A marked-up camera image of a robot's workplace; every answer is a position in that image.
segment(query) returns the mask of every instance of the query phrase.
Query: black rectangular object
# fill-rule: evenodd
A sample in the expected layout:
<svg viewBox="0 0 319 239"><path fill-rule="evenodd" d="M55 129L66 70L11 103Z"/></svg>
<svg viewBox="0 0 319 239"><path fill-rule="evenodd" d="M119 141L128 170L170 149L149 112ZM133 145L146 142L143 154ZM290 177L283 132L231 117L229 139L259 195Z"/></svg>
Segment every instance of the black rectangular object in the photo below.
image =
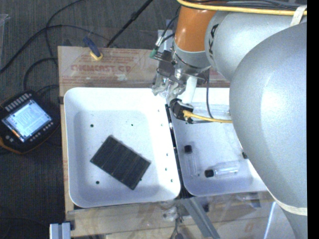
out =
<svg viewBox="0 0 319 239"><path fill-rule="evenodd" d="M90 160L130 189L135 189L151 164L109 136Z"/></svg>

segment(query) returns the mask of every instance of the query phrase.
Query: clear plastic bottle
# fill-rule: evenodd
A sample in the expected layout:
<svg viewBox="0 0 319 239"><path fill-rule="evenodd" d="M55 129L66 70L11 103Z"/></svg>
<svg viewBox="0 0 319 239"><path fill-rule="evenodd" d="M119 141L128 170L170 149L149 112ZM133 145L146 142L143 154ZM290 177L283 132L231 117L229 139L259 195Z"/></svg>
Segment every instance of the clear plastic bottle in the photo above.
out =
<svg viewBox="0 0 319 239"><path fill-rule="evenodd" d="M205 176L208 177L226 177L236 175L239 171L240 163L239 160L220 162L214 166L207 168L204 172Z"/></svg>

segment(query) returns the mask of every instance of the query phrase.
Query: yellow cable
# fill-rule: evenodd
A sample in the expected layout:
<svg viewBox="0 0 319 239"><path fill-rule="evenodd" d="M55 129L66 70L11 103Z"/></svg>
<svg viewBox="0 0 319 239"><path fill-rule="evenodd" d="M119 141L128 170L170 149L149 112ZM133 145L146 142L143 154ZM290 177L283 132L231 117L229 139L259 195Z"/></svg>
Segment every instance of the yellow cable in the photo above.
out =
<svg viewBox="0 0 319 239"><path fill-rule="evenodd" d="M211 122L220 122L220 123L233 123L233 121L229 120L229 119L213 119L213 118L208 118L208 117L203 117L203 116L199 116L199 115L196 115L190 111L187 111L187 110L183 110L183 113L184 113L184 117L185 118L197 118L197 119L201 119L201 120L206 120L206 121L211 121Z"/></svg>
<svg viewBox="0 0 319 239"><path fill-rule="evenodd" d="M202 10L221 10L221 11L232 11L232 12L245 12L245 13L256 13L256 14L271 14L271 15L285 15L293 16L295 14L294 10L274 10L274 9L256 9L256 8L244 8L244 7L228 7L228 6L214 6L214 5L205 5L197 4L193 2L187 2L183 0L176 0L180 5L202 9Z"/></svg>

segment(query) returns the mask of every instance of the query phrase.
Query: carpeted floor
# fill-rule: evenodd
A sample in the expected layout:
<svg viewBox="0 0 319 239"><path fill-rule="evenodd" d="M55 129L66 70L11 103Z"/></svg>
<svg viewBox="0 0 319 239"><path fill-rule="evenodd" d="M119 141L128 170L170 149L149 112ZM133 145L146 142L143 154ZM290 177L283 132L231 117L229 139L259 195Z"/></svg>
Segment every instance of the carpeted floor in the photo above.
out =
<svg viewBox="0 0 319 239"><path fill-rule="evenodd" d="M0 14L8 14L1 68L10 62L0 74L0 102L23 90L23 76L33 63L51 57L43 28L54 13L74 1L77 0L0 0ZM120 29L146 1L84 0L55 16L51 25L75 25L103 35L106 29ZM123 35L114 46L151 49L154 33L165 27L166 20L173 18L177 8L174 0L154 0L129 26L126 37ZM143 34L140 37L130 34L137 32ZM71 26L50 28L47 35L53 57L57 56L56 47L66 42L83 46L82 38L86 34ZM99 46L107 43L105 39L99 41ZM53 60L38 64L28 75L29 89L38 90L52 84L58 84ZM47 101L58 107L58 89L44 94ZM58 130L48 142L26 155L0 148L0 239L45 239L49 224L64 221L60 137Z"/></svg>

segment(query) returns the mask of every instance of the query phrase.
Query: white tube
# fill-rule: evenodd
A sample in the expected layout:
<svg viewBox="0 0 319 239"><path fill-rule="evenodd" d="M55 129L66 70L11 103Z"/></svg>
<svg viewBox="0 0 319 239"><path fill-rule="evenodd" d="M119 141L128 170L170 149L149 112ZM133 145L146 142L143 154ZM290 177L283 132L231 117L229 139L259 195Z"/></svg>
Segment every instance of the white tube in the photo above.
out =
<svg viewBox="0 0 319 239"><path fill-rule="evenodd" d="M195 89L197 85L197 78L194 76L190 76L186 82L186 89L183 93L183 100L182 102L184 104L190 104L193 100Z"/></svg>

